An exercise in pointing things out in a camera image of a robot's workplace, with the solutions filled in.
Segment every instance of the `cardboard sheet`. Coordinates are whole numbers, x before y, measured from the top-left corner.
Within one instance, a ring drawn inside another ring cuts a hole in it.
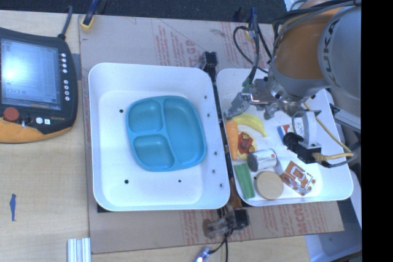
[[[79,29],[92,253],[221,242],[220,237],[207,238],[202,229],[205,220],[218,219],[216,210],[108,212],[97,205],[92,187],[88,73],[102,62],[194,67],[205,51],[217,53],[217,72],[228,67],[248,68],[251,65],[239,54],[233,42],[233,32],[239,25],[242,24],[96,16],[89,30]],[[260,25],[260,28],[271,47],[271,26]],[[249,35],[239,30],[236,40],[244,54],[253,60],[255,47]],[[260,53],[260,66],[265,68],[267,56],[262,45]],[[251,224],[230,236],[229,241],[343,230],[335,201],[248,207],[247,212]]]

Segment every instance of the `beige circular lid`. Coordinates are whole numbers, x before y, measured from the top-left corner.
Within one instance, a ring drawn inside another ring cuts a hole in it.
[[[284,182],[275,172],[262,171],[255,179],[255,190],[261,197],[274,200],[284,191]]]

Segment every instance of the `display screen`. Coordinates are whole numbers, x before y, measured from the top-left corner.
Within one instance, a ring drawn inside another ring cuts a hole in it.
[[[1,40],[3,104],[61,110],[58,49]]]

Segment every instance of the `blue plate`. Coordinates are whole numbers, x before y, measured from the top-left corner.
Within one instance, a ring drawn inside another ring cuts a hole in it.
[[[175,171],[199,164],[206,139],[193,104],[179,96],[158,96],[132,103],[126,113],[131,149],[148,171]]]

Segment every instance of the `blue and yellow clamp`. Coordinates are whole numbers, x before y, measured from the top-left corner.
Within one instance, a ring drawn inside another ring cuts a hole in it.
[[[94,15],[104,11],[106,0],[93,0],[85,14],[84,19],[80,22],[83,29],[90,29],[94,22]]]

